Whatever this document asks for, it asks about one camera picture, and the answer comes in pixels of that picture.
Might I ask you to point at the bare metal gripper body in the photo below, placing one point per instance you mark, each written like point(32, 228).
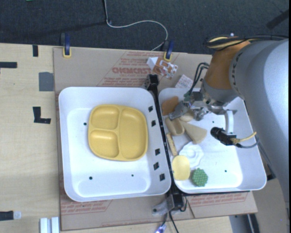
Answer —
point(201, 104)

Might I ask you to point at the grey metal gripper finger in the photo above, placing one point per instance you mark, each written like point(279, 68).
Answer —
point(200, 115)
point(177, 111)

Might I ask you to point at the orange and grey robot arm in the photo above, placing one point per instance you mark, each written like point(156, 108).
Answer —
point(262, 86)

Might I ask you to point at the orange-brown toy bread slice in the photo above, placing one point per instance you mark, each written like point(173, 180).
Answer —
point(169, 105)

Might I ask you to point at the small beige round toy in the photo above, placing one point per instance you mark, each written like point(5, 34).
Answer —
point(187, 117)

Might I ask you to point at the beige toy bread roll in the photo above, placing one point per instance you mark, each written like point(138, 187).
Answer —
point(175, 127)

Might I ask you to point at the beige toy wedge slice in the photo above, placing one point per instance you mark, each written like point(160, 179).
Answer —
point(196, 132)

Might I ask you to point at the white packet with red print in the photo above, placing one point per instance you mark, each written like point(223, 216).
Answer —
point(183, 81)

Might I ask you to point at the beige toy biscuit stick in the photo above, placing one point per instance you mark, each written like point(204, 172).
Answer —
point(172, 144)

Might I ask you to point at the white toy fried egg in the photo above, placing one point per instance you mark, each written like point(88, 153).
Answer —
point(192, 153)

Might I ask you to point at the white and brown carton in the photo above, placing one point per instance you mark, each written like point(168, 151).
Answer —
point(163, 68)

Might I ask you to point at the yellow divided plate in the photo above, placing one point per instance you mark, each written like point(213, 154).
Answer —
point(131, 132)

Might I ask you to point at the white plastic tray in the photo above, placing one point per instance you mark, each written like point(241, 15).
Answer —
point(223, 164)
point(106, 178)

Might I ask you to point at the yellow oval toy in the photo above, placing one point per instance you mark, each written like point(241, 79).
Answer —
point(181, 167)

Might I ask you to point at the green toy grapes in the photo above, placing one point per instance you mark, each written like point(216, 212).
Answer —
point(199, 177)

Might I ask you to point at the brown cardboard board, red print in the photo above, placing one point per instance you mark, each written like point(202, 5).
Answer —
point(92, 67)

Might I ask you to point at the black cylinder on white bracket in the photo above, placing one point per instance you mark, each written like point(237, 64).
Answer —
point(223, 135)

